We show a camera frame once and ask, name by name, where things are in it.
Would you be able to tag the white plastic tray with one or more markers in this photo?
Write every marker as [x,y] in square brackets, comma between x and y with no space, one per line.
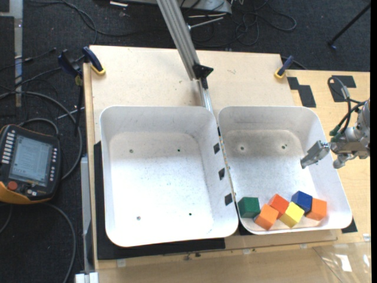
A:
[265,169]
[159,175]

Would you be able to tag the blue cube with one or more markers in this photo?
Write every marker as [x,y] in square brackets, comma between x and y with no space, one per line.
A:
[302,200]

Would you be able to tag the yellow cube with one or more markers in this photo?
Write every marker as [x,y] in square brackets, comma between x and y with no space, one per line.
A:
[292,214]

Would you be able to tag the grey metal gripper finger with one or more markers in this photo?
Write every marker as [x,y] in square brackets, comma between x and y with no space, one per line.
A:
[315,153]
[341,160]

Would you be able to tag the thin black and white rod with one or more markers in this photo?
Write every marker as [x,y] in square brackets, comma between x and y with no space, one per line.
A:
[208,99]

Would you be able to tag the red cube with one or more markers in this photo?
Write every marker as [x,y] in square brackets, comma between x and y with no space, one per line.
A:
[278,202]

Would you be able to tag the orange cube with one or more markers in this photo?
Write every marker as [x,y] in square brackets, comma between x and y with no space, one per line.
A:
[266,217]
[317,209]

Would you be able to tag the green cube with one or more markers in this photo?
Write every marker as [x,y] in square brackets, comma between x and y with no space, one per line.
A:
[248,207]

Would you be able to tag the pale wood board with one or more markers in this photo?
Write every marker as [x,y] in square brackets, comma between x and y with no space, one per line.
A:
[147,78]

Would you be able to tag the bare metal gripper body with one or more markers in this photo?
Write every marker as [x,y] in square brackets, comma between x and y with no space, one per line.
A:
[352,140]

